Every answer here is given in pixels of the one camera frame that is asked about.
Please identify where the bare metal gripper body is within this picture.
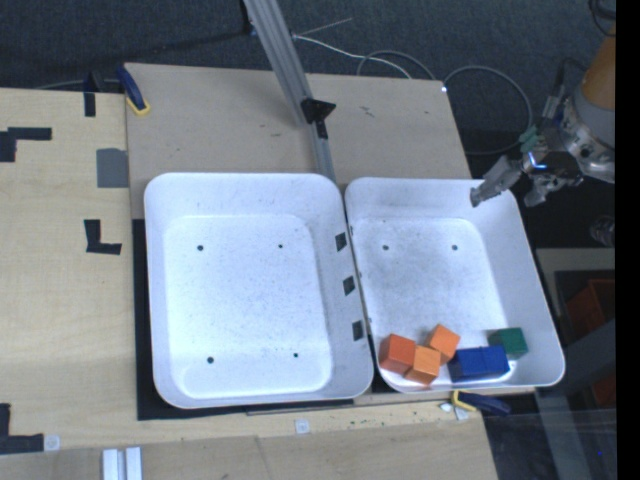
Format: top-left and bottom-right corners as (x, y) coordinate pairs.
(519, 126), (617, 190)

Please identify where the white plastic tray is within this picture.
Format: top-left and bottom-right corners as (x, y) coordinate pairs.
(143, 171), (376, 410)
(343, 176), (567, 395)

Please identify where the green cube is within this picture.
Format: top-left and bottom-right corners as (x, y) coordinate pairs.
(487, 326), (530, 361)

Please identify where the orange cube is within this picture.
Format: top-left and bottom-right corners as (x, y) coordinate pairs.
(424, 323), (462, 364)
(403, 345), (443, 387)

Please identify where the blue cube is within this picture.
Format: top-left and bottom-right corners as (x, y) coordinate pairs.
(446, 348), (486, 384)
(479, 344), (512, 379)

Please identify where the red-orange cube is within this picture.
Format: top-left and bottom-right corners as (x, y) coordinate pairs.
(377, 333), (418, 377)

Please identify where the brown cardboard board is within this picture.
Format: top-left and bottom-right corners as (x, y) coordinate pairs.
(123, 61), (537, 409)

